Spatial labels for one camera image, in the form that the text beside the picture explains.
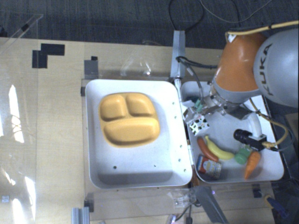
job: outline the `toy sausage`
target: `toy sausage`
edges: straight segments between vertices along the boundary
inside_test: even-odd
[[[204,155],[205,157],[207,157],[208,159],[210,159],[210,160],[212,160],[212,161],[214,161],[214,162],[218,162],[218,161],[219,161],[219,158],[218,158],[216,155],[214,155],[214,154],[207,148],[207,146],[206,146],[206,144],[205,144],[203,138],[201,138],[201,137],[198,138],[198,139],[197,139],[197,144],[198,144],[199,148],[201,149],[201,151],[202,151],[202,153],[203,153],[203,155]]]

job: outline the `cable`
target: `cable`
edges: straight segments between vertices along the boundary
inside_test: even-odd
[[[191,208],[191,206],[192,206],[193,204],[195,204],[196,202],[197,202],[197,200],[194,201],[193,203],[189,204],[189,205],[185,208],[185,210],[182,212],[182,214],[179,215],[179,216],[176,218],[175,221],[177,222],[179,219],[181,219],[181,218],[183,217],[183,215],[188,211],[188,209]]]
[[[191,218],[191,208],[192,208],[192,205],[189,208],[189,216],[186,218],[186,224],[192,224],[192,222],[193,222],[193,220]]]
[[[195,78],[196,82],[197,82],[197,85],[199,87],[199,95],[200,95],[200,100],[202,100],[204,98],[204,92],[203,92],[203,89],[202,89],[202,86],[200,84],[200,80],[198,78],[198,76],[196,75],[195,71],[193,70],[193,68],[187,64],[187,63],[183,63],[182,64],[186,67],[187,71]]]
[[[224,22],[227,22],[227,23],[232,23],[232,24],[236,24],[236,23],[240,23],[240,22],[243,22],[243,21],[246,21],[248,20],[250,17],[252,17],[255,13],[257,13],[259,10],[263,9],[265,6],[267,6],[270,2],[272,2],[273,0],[269,0],[268,2],[266,2],[263,6],[261,6],[259,9],[255,10],[249,17],[241,20],[241,21],[228,21],[228,20],[225,20],[219,16],[217,16],[216,14],[214,14],[213,12],[211,12],[202,2],[202,0],[199,0],[201,5],[203,6],[203,8],[209,12],[211,15],[213,15],[214,17],[220,19],[221,21],[224,21]]]
[[[217,65],[203,65],[201,63],[197,63],[197,62],[194,62],[194,61],[190,61],[188,60],[186,57],[184,56],[178,56],[176,57],[176,60],[179,62],[179,63],[185,63],[185,64],[188,64],[188,65],[191,65],[191,66],[195,66],[195,67],[199,67],[199,68],[205,68],[205,69],[216,69],[218,66]]]
[[[170,18],[173,29],[178,30],[177,27],[174,25],[174,22],[173,22],[173,19],[172,19],[172,16],[171,16],[171,11],[170,11],[173,1],[174,0],[170,0],[170,2],[168,4],[168,14],[169,14],[169,18]],[[200,16],[200,18],[193,25],[191,25],[191,26],[189,26],[188,28],[185,29],[185,33],[189,32],[191,29],[193,29],[195,26],[197,26],[200,23],[203,15],[204,15],[204,12],[202,12],[202,15]]]
[[[247,109],[248,111],[252,111],[251,109],[249,109],[245,104],[243,104],[244,108]],[[268,119],[270,119],[271,121],[273,121],[273,119],[271,117],[269,117],[268,115],[265,115],[265,117],[267,117]],[[288,149],[294,142],[295,142],[295,135],[293,134],[293,131],[289,128],[289,127],[286,127],[288,129],[288,132],[289,132],[289,135],[291,137],[291,141],[290,141],[290,144],[287,145],[286,147],[284,148],[275,148],[275,147],[272,147],[270,148],[272,151],[275,151],[275,152],[281,152],[281,151],[284,151],[286,149]]]
[[[259,27],[256,29],[252,29],[252,30],[245,30],[245,31],[228,31],[226,32],[227,34],[231,34],[231,35],[250,35],[250,34],[254,34],[254,33],[258,33],[258,32],[263,32],[266,30],[270,30],[270,29],[276,29],[276,28],[284,28],[284,27],[288,27],[288,26],[294,26],[294,25],[299,25],[299,21],[287,21],[287,22],[282,22],[282,23],[277,23],[277,24],[272,24],[269,26],[265,26],[265,27]]]
[[[265,141],[265,142],[262,143],[262,145],[265,146],[266,148],[272,148],[272,147],[275,147],[276,145],[282,143],[282,141],[284,141],[284,140],[286,139],[286,137],[288,136],[288,133],[289,133],[288,128],[287,128],[286,126],[284,126],[283,124],[280,124],[280,123],[278,123],[278,122],[275,122],[275,121],[271,120],[270,118],[268,118],[266,115],[262,114],[262,113],[258,110],[258,108],[256,107],[256,105],[253,103],[253,101],[252,101],[251,98],[249,99],[249,101],[250,101],[250,103],[252,104],[253,108],[255,109],[256,113],[257,113],[259,116],[263,117],[265,120],[269,121],[270,123],[272,123],[272,124],[274,124],[274,125],[277,125],[277,126],[283,128],[283,129],[285,130],[284,135],[283,135],[278,141],[273,142],[273,143],[268,142],[268,141]]]

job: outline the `clear plastic sheet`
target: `clear plastic sheet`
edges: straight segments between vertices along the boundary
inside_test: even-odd
[[[0,223],[34,223],[38,71],[23,54],[38,50],[41,15],[0,11]]]

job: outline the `metal bracket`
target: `metal bracket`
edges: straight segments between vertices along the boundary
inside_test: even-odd
[[[207,216],[212,223],[228,224],[228,220],[224,216],[219,204],[212,194],[210,187],[197,186],[194,187],[196,199],[204,208]]]
[[[90,224],[89,207],[73,208],[71,212],[71,224]]]
[[[174,31],[172,46],[172,61],[170,78],[183,78],[185,76],[185,67],[176,60],[178,56],[185,56],[185,31]]]
[[[88,80],[99,78],[99,62],[96,56],[92,56],[91,60],[84,60],[84,77]]]

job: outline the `toy banana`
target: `toy banana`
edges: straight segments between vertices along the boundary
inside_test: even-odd
[[[206,143],[207,143],[207,147],[208,149],[214,154],[216,155],[218,158],[220,159],[224,159],[224,160],[229,160],[232,159],[235,155],[233,153],[224,151],[220,148],[218,148],[217,145],[215,145],[210,139],[209,137],[206,135]]]

